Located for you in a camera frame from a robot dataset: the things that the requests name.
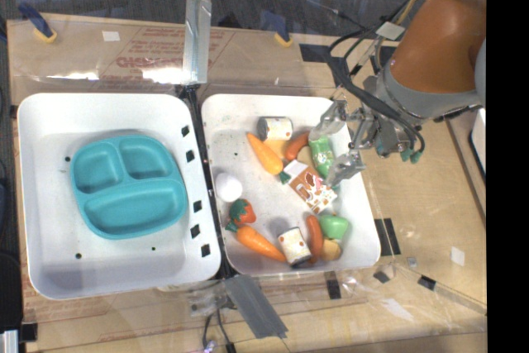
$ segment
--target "black strip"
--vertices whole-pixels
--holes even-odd
[[[327,64],[331,69],[332,79],[334,79],[335,87],[340,86],[340,82],[336,79],[335,73],[332,72],[332,67],[340,69],[344,74],[349,73],[347,67],[347,60],[339,56],[332,56],[327,45],[299,45],[301,56],[304,62],[316,62]]]
[[[436,287],[436,281],[424,275],[421,275],[421,278],[417,282],[419,283],[419,285],[422,285],[422,287],[426,287],[431,291],[433,291]]]
[[[189,111],[191,112],[195,136],[197,138],[198,154],[202,161],[203,173],[206,179],[206,187],[207,191],[209,192],[209,203],[212,207],[213,222],[215,223],[215,231],[217,233],[217,242],[221,248],[221,266],[219,267],[219,270],[212,279],[226,279],[239,273],[231,267],[227,259],[224,240],[222,239],[222,229],[217,209],[217,201],[213,192],[212,176],[211,171],[209,169],[209,159],[207,157],[206,136],[204,134],[202,113],[200,111],[200,107],[198,105],[197,100],[198,87],[198,85],[189,85],[185,86],[184,88],[176,86],[177,92],[179,89],[181,90],[179,93],[179,98],[186,103],[189,108]]]
[[[325,281],[327,283],[327,291],[329,292],[329,298],[331,300],[337,300],[341,298],[340,285],[338,284],[338,278],[336,277],[335,271],[327,271],[325,274]]]
[[[470,149],[472,150],[472,155],[474,156],[474,159],[479,167],[479,172],[481,173],[481,177],[483,178],[484,183],[487,183],[487,175],[485,173],[485,169],[483,169],[483,164],[481,163],[481,159],[478,156],[478,152],[476,150],[476,146],[474,145],[474,142],[472,141],[472,131],[469,135],[469,143],[470,143]]]
[[[381,270],[378,271],[378,272],[375,272],[373,274],[373,276],[378,280],[380,281],[382,284],[386,284],[388,281],[389,281],[389,277],[384,273],[382,272]]]
[[[400,255],[400,247],[398,246],[397,235],[393,228],[391,218],[375,219],[374,225],[380,239],[381,256]]]
[[[299,45],[303,62],[321,62],[325,64],[329,57],[329,47],[326,45]]]
[[[209,244],[205,244],[204,246],[202,246],[200,248],[201,252],[202,252],[202,257],[206,257],[208,255],[211,254],[211,249],[209,248]]]
[[[37,340],[37,329],[38,324],[34,323],[23,323],[20,327],[18,341],[20,343],[33,342]]]
[[[202,200],[197,200],[193,203],[193,212],[198,212],[202,210]]]

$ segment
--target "toy egg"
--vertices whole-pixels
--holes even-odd
[[[242,195],[242,184],[233,175],[221,172],[215,178],[215,191],[224,202],[235,202]]]

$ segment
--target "toy carrot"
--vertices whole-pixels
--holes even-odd
[[[309,239],[309,249],[312,253],[312,258],[308,260],[308,263],[315,264],[322,254],[323,248],[323,232],[320,222],[314,215],[309,215],[307,220]]]
[[[243,225],[242,227],[236,228],[235,233],[237,235],[237,240],[243,246],[248,247],[256,253],[269,257],[270,259],[278,260],[279,262],[287,261],[287,258],[276,246],[249,225]]]
[[[245,223],[251,224],[255,222],[257,217],[250,202],[245,198],[238,198],[230,206],[230,219],[230,222],[226,225],[226,229],[233,231],[234,226],[236,228]]]
[[[269,145],[266,145],[251,132],[246,133],[246,137],[250,142],[251,148],[257,155],[257,159],[259,159],[259,162],[263,165],[263,168],[272,175],[279,174],[283,170],[283,161],[281,158],[270,148]]]
[[[284,157],[286,160],[294,160],[298,157],[299,151],[305,145],[308,145],[309,133],[310,131],[305,131],[303,134],[300,134],[288,143],[287,150],[284,152]]]

